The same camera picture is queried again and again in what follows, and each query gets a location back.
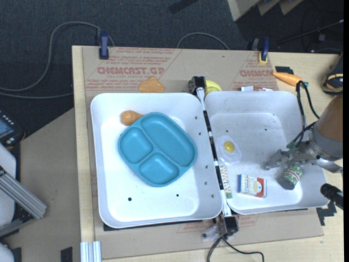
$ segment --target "cardboard sheet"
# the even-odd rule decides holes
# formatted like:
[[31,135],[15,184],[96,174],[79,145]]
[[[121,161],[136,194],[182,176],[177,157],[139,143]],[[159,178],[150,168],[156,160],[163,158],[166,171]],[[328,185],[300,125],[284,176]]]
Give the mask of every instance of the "cardboard sheet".
[[[101,241],[103,259],[209,248],[201,231],[212,220],[105,230],[98,211],[97,174],[90,104],[104,92],[139,92],[138,85],[151,76],[165,85],[165,92],[181,92],[193,76],[205,76],[223,90],[258,86],[278,90],[272,66],[258,63],[257,51],[109,48],[110,59],[100,60],[98,47],[83,47],[87,128],[93,194],[95,239]],[[315,209],[237,216],[240,230],[233,245],[322,236]]]

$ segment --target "gray carpet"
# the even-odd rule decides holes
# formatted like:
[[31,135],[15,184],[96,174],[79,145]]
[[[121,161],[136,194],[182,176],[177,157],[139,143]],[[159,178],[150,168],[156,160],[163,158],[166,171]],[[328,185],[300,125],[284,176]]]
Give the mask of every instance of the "gray carpet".
[[[280,39],[331,24],[343,18],[343,0],[305,0],[283,15],[279,7],[261,16],[251,9],[237,22],[227,0],[0,0],[1,88],[24,88],[43,74],[53,30],[68,21],[89,22],[108,30],[117,46],[176,47],[192,32],[212,34],[231,50],[245,50],[254,38],[269,37],[270,51],[339,53],[342,28],[334,26],[324,41],[318,34],[278,45]],[[73,91],[71,46],[94,45],[94,28],[74,25],[57,31],[47,76],[20,96],[51,96]],[[225,49],[213,38],[188,37],[188,49]],[[0,95],[6,109],[31,135],[73,107],[73,97],[33,100]]]

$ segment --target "white tray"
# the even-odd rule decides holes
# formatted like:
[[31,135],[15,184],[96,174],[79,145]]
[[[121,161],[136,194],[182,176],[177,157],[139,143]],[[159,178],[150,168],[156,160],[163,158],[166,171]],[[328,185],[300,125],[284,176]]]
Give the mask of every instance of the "white tray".
[[[292,93],[221,91],[209,93],[205,102],[214,141],[229,135],[242,152],[239,163],[227,166],[232,189],[227,203],[232,210],[247,215],[328,204],[320,193],[327,181],[319,166],[302,165],[304,174],[294,190],[278,184],[282,168],[263,169],[263,163],[278,149],[287,150],[286,145],[302,130],[297,98]],[[265,178],[267,196],[238,193],[239,174]]]
[[[173,119],[197,146],[197,160],[179,179],[153,187],[140,179],[118,153],[125,131],[120,115],[160,112]],[[99,213],[113,228],[216,217],[222,199],[199,100],[187,93],[104,93],[91,103],[97,165]]]

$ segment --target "orange screwdriver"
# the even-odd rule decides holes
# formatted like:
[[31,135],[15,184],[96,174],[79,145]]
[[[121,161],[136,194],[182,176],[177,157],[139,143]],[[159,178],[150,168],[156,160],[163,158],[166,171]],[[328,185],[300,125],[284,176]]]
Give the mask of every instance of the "orange screwdriver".
[[302,80],[299,76],[289,73],[273,72],[273,76],[292,86],[296,86]]

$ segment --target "small box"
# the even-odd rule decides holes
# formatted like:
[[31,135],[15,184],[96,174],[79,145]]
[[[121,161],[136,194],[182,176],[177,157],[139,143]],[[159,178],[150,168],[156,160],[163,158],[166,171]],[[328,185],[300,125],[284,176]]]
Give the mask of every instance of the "small box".
[[267,180],[261,177],[239,175],[238,192],[264,198],[267,196]]

